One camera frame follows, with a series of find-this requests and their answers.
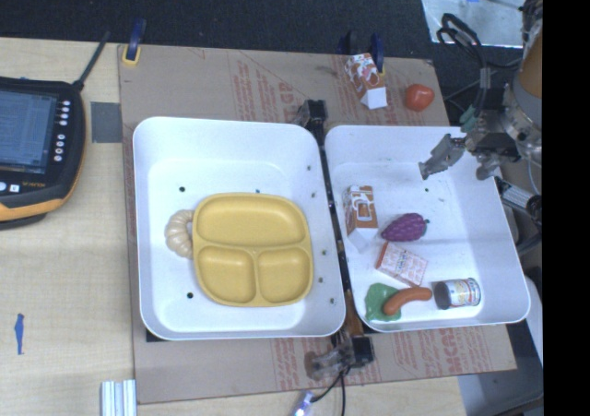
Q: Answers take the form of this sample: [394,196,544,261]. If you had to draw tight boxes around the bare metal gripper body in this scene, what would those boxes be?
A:
[463,103,544,162]

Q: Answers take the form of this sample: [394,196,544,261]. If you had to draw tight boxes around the red toy tomato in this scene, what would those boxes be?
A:
[404,83,436,113]

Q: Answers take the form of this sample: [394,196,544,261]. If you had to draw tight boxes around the white plastic tray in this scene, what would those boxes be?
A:
[132,115,348,342]
[323,124,533,334]

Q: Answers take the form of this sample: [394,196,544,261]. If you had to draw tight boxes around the purple grapes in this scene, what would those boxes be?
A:
[380,212,430,244]

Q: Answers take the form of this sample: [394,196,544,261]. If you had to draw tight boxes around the orange and white carton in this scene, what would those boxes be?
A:
[344,52,388,111]
[341,184,381,254]

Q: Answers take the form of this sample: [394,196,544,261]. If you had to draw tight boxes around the orange and white packet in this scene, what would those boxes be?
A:
[374,241,429,288]

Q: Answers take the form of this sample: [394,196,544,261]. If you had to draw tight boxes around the small white can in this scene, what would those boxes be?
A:
[432,277,482,311]

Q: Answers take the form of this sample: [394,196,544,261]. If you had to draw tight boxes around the orange sausage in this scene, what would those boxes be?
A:
[382,286,434,317]

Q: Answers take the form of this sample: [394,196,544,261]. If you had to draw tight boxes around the green lettuce leaf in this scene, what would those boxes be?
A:
[364,282,403,324]

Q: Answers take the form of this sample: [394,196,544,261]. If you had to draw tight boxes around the yellow divided plate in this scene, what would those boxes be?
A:
[191,192,315,308]

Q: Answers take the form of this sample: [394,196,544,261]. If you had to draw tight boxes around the brown cardboard board red print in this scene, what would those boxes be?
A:
[116,43,519,406]

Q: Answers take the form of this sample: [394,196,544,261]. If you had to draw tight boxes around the beige doughnut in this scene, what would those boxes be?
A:
[163,208,196,261]

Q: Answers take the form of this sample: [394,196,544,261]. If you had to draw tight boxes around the black block with thin wires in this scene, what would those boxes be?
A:
[293,99,330,130]
[304,334,376,381]

